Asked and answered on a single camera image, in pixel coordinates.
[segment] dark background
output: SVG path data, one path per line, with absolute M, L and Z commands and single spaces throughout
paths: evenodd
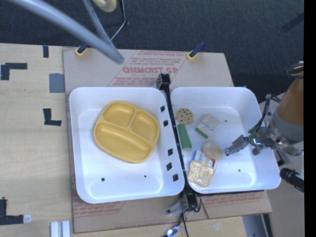
M 96 32 L 81 0 L 44 0 Z M 286 91 L 284 69 L 304 59 L 304 0 L 124 0 L 129 25 L 114 38 L 119 49 L 224 53 L 235 86 L 258 102 Z M 111 37 L 122 23 L 120 7 L 95 7 Z M 0 0 L 0 42 L 79 46 L 80 40 L 30 12 Z

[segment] cardboard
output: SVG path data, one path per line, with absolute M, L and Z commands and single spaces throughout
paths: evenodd
M 173 205 L 178 196 L 97 205 L 87 204 L 80 199 L 76 193 L 69 112 L 69 95 L 74 89 L 83 86 L 151 87 L 155 85 L 160 73 L 170 74 L 171 91 L 180 86 L 233 86 L 225 55 L 222 53 L 199 53 L 194 60 L 188 60 L 186 52 L 119 52 L 125 59 L 123 64 L 116 64 L 95 49 L 88 49 L 82 57 L 75 55 L 75 48 L 66 48 L 63 52 L 75 233 L 175 224 L 179 218 L 166 215 L 166 208 Z M 200 199 L 200 211 L 187 214 L 187 221 L 257 214 L 272 210 L 265 191 L 212 195 Z

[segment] wooden table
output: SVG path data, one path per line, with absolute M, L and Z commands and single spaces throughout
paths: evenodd
M 49 236 L 53 221 L 72 225 L 71 181 L 64 93 L 50 93 L 49 74 L 63 74 L 63 47 L 0 44 L 0 64 L 27 63 L 0 80 L 0 197 L 7 215 L 32 216 L 31 223 L 0 226 L 0 236 Z M 43 109 L 61 126 L 44 125 Z M 219 225 L 214 230 L 213 223 Z M 168 225 L 109 230 L 72 236 L 163 236 Z M 245 237 L 241 217 L 187 222 L 189 235 Z M 181 231 L 177 236 L 186 236 Z

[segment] beige ball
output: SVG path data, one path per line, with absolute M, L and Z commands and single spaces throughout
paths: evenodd
M 222 150 L 221 148 L 214 142 L 205 142 L 202 145 L 202 152 L 211 159 L 219 159 L 222 157 Z

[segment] yellow plate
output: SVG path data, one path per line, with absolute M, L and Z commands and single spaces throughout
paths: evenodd
M 157 119 L 123 102 L 110 103 L 95 124 L 93 137 L 103 151 L 121 160 L 139 163 L 149 158 L 159 138 Z

